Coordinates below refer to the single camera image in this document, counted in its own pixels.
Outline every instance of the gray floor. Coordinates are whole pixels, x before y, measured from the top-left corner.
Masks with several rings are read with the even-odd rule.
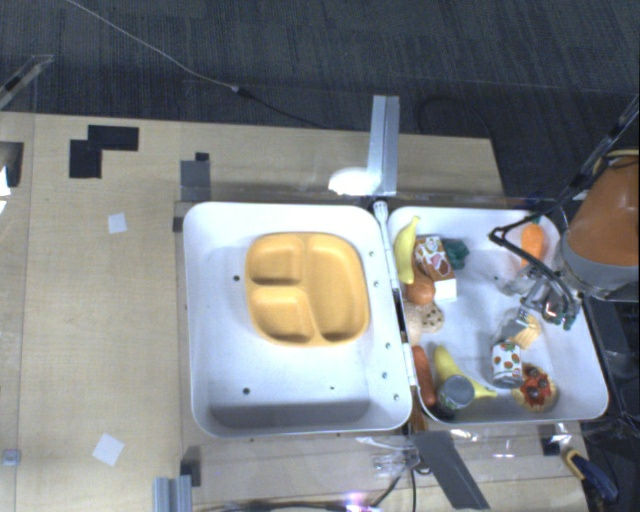
[[[400,96],[405,133],[489,134],[511,195],[560,190],[639,88],[637,0],[78,1],[327,128],[368,130],[378,93]],[[33,54],[55,56],[39,112],[309,126],[65,0],[0,0],[0,82]]]

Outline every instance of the yellow plate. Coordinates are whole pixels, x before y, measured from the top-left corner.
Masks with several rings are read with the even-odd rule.
[[[249,314],[269,341],[299,346],[346,343],[369,325],[369,299],[358,253],[324,233],[278,233],[247,253]]]

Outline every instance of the carrot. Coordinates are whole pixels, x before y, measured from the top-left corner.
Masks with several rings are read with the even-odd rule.
[[[433,407],[436,403],[436,392],[433,385],[433,377],[431,376],[429,359],[420,345],[414,345],[411,347],[411,351],[413,352],[413,364],[416,366],[420,398],[422,398],[422,403],[425,406]]]
[[[520,247],[522,247],[522,250],[531,254],[531,256],[542,259],[542,254],[544,252],[544,229],[542,229],[538,224],[539,220],[540,219],[538,218],[532,223],[527,224],[522,230],[522,235],[520,236]],[[524,267],[527,263],[529,262],[522,258],[521,266]]]

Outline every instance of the small box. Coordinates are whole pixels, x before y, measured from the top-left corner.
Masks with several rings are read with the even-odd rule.
[[[415,258],[418,268],[433,279],[436,300],[438,302],[455,300],[458,296],[456,276],[440,237],[437,235],[418,237]]]

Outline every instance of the toy banana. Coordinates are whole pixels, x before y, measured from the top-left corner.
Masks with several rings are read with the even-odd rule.
[[[451,357],[449,351],[442,345],[438,345],[436,347],[436,350],[433,353],[433,362],[436,365],[436,372],[438,372],[438,377],[442,382],[447,380],[452,375],[462,375],[463,377],[469,379],[469,381],[473,385],[474,398],[494,398],[498,396],[498,393],[493,389],[489,389],[486,386],[480,384],[478,381],[472,379],[468,375],[465,375],[453,360],[453,357]]]
[[[404,284],[412,284],[414,279],[411,257],[416,244],[416,226],[420,217],[413,217],[411,222],[403,227],[393,243],[393,255],[398,269],[398,279]]]

